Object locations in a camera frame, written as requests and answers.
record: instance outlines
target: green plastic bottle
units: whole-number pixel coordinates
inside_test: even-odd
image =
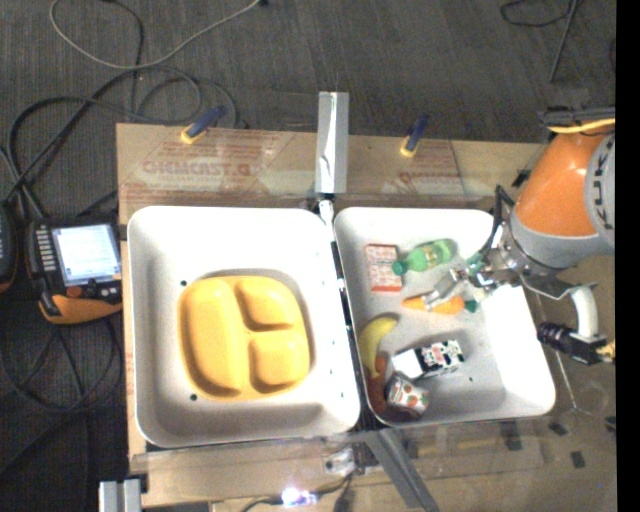
[[[424,272],[451,260],[454,252],[451,240],[434,240],[420,244],[409,251],[404,259],[394,261],[391,270],[397,276],[406,274],[409,270]]]

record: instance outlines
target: dark floor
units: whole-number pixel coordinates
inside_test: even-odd
[[[148,63],[187,37],[247,6],[249,0],[68,0],[56,20],[82,48],[114,63]],[[498,0],[269,0],[213,29],[164,62],[199,81],[203,104],[235,105],[223,126],[314,131],[317,93],[350,93],[350,132],[401,136],[426,112],[430,138],[540,142],[536,114],[550,107],[615,105],[616,2],[578,1],[566,46],[550,82],[566,18],[540,27],[514,25]],[[82,105],[121,70],[69,46],[49,20],[52,2],[0,2],[0,145],[21,170]],[[544,24],[572,2],[530,0],[506,8],[512,21]],[[142,55],[136,60],[140,26]],[[176,72],[129,73],[98,98],[119,109],[186,124],[193,88]],[[55,101],[41,102],[47,98]],[[116,188],[116,122],[151,122],[93,106],[30,171],[43,213],[75,215]],[[11,175],[0,164],[0,197]],[[101,209],[113,208],[113,201]],[[53,337],[21,272],[0,295],[0,349],[15,378],[28,375],[41,401],[69,406],[78,389],[65,356],[86,388],[110,361],[101,323]],[[121,318],[110,320],[121,337]],[[11,392],[0,372],[0,510],[97,510],[97,484],[126,476],[126,416],[112,367],[86,414],[43,412]]]

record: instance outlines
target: yellow plate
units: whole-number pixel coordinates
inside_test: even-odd
[[[195,281],[178,301],[187,376],[213,400],[242,401],[297,386],[309,373],[309,341],[291,290],[272,278]]]

